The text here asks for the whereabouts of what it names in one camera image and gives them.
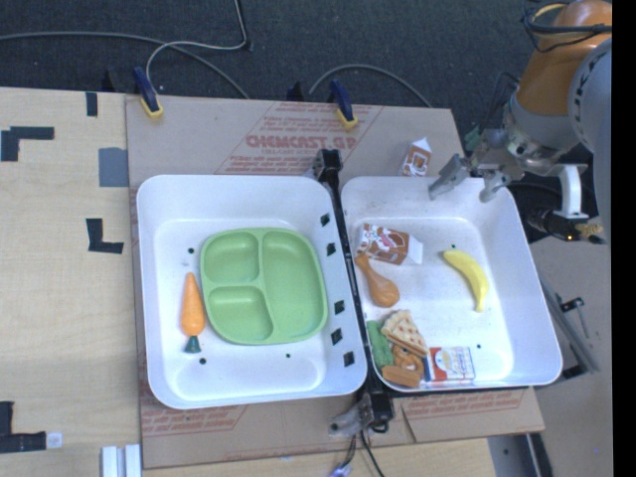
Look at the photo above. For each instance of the green divided plate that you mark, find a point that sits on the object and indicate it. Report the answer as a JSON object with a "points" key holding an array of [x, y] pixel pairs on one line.
{"points": [[263, 286]]}

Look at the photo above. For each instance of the pizza slice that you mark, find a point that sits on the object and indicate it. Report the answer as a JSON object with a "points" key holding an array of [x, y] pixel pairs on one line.
{"points": [[405, 331]]}

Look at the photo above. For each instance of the large brown and white carton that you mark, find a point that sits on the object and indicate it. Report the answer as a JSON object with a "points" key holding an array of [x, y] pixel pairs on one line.
{"points": [[387, 244]]}

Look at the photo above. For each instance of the thin black and white rod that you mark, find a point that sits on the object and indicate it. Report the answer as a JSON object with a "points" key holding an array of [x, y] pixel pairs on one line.
{"points": [[348, 261]]}

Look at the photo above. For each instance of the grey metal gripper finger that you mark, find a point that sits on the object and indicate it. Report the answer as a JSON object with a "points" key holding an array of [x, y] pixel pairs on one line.
{"points": [[449, 177], [493, 184]]}

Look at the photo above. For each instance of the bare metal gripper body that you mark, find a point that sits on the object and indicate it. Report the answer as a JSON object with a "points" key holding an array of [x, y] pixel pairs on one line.
{"points": [[502, 154]]}

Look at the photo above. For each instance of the green pea pod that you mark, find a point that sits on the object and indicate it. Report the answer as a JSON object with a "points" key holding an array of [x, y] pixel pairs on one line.
{"points": [[380, 348]]}

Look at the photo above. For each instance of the black cylinder on white bracket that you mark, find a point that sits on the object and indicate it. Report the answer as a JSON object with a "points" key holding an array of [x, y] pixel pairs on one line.
{"points": [[571, 192]]}

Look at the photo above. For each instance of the brown cardboard board red print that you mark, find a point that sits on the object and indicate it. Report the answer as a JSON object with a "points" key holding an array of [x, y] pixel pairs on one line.
{"points": [[199, 137]]}

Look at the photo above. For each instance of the brown pretzel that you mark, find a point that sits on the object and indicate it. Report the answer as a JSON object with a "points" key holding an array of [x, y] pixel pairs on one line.
{"points": [[410, 361]]}

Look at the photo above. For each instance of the orange chicken drumstick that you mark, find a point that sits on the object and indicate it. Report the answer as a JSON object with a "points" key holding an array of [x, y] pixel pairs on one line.
{"points": [[382, 288]]}

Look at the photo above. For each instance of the white plastic tray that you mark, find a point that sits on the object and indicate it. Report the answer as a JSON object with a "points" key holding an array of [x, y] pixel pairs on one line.
{"points": [[238, 370], [437, 286]]}

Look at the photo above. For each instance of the small brown and white carton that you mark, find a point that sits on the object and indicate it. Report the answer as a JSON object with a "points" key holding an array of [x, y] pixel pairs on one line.
{"points": [[415, 159]]}

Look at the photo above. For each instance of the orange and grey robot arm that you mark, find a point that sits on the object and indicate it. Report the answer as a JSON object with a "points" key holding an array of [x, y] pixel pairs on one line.
{"points": [[551, 77]]}

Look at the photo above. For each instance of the red white and blue packet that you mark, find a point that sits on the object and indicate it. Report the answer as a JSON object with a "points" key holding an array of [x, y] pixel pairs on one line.
{"points": [[449, 364]]}

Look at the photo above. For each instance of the orange carrot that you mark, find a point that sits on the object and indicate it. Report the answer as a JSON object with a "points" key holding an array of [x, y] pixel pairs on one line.
{"points": [[192, 306]]}

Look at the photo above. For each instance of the yellow banana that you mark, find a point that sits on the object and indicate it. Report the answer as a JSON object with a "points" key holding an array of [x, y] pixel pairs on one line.
{"points": [[472, 271]]}

